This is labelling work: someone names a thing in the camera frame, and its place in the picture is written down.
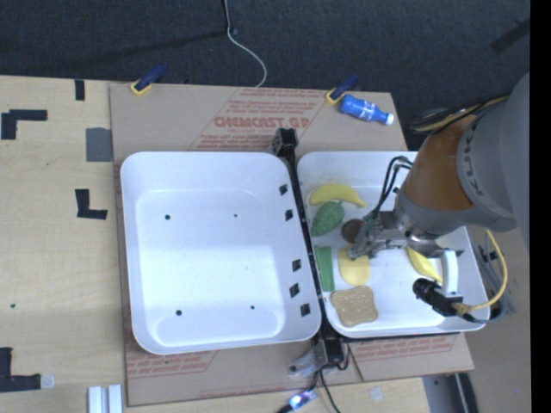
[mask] white tray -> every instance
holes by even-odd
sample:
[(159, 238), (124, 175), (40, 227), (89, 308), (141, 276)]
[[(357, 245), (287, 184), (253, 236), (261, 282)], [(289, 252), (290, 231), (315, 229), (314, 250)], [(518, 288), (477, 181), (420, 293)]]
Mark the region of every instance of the white tray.
[(319, 302), (285, 164), (141, 152), (121, 169), (133, 333), (154, 354), (306, 340)]
[[(413, 160), (416, 152), (388, 151), (328, 151), (313, 152), (303, 156), (298, 164), (298, 176), (301, 192), (306, 207), (309, 226), (319, 206), (309, 206), (308, 200), (313, 190), (324, 183), (344, 183), (353, 187), (368, 205), (359, 208), (343, 202), (345, 216), (343, 223), (349, 219), (362, 218), (376, 205), (381, 195), (382, 183), (387, 166), (394, 156), (405, 155)], [(406, 177), (407, 171), (398, 174), (396, 187)], [(392, 210), (394, 194), (390, 194), (382, 208)], [(333, 275), (335, 290), (351, 289), (338, 272), (338, 249), (348, 245), (342, 238), (340, 226), (321, 237), (312, 237), (313, 245), (331, 246), (333, 258)], [(477, 267), (467, 232), (461, 228), (441, 237), (439, 244), (444, 248), (463, 250), (458, 257), (459, 277), (457, 290), (467, 304), (478, 304), (487, 300), (480, 271)], [(432, 260), (436, 271), (442, 273), (440, 262)], [(371, 260), (371, 275), (366, 282), (374, 291), (375, 306), (379, 317), (370, 323), (354, 327), (344, 326), (331, 304), (331, 293), (323, 292), (325, 310), (331, 325), (342, 335), (351, 338), (370, 338), (384, 336), (411, 336), (477, 330), (483, 324), (469, 323), (459, 317), (443, 317), (420, 299), (416, 299), (413, 282), (420, 278), (404, 250), (384, 250)], [(489, 309), (474, 313), (475, 317), (488, 318)]]

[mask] cardboard sheet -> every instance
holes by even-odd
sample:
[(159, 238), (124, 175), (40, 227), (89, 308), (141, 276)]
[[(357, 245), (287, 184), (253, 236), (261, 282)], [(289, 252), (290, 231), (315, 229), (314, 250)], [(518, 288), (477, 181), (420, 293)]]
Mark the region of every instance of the cardboard sheet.
[[(388, 93), (353, 93), (396, 115)], [(138, 151), (263, 151), (280, 127), (296, 129), (297, 157), (310, 151), (405, 151), (399, 122), (366, 123), (325, 102), (325, 92), (155, 84), (137, 97), (128, 83), (110, 84), (115, 200), (121, 266), (127, 395), (130, 406), (244, 393), (302, 389), (288, 362), (310, 342), (193, 354), (148, 354), (130, 325), (120, 168)], [(327, 374), (329, 384), (406, 378), (473, 368), (464, 336), (352, 343), (353, 361)]]

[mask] blue bottle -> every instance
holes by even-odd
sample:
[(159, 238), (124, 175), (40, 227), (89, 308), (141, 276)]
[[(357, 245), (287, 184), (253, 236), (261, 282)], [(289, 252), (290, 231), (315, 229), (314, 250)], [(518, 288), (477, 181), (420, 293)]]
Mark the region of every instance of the blue bottle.
[(383, 113), (372, 102), (360, 100), (352, 95), (345, 95), (343, 97), (339, 111), (343, 114), (354, 116), (358, 120), (376, 120), (386, 126), (390, 126), (394, 121), (393, 114)]

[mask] brown round object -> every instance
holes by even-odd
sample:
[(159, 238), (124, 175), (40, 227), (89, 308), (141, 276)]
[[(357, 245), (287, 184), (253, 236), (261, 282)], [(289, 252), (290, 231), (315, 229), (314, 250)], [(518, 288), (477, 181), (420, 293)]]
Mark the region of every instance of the brown round object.
[(354, 243), (358, 232), (362, 229), (363, 220), (361, 219), (350, 219), (345, 222), (341, 228), (341, 236), (348, 243)]

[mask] hole in tray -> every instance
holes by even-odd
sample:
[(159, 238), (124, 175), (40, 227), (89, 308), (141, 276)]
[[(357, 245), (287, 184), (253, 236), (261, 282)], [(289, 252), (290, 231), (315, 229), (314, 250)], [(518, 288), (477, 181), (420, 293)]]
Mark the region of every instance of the hole in tray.
[(305, 317), (309, 313), (310, 313), (310, 305), (308, 303), (300, 307), (300, 314), (302, 315), (302, 317)]
[(290, 288), (289, 288), (289, 293), (291, 294), (291, 298), (293, 298), (297, 293), (300, 292), (300, 288), (299, 288), (299, 284), (298, 283), (294, 283)]

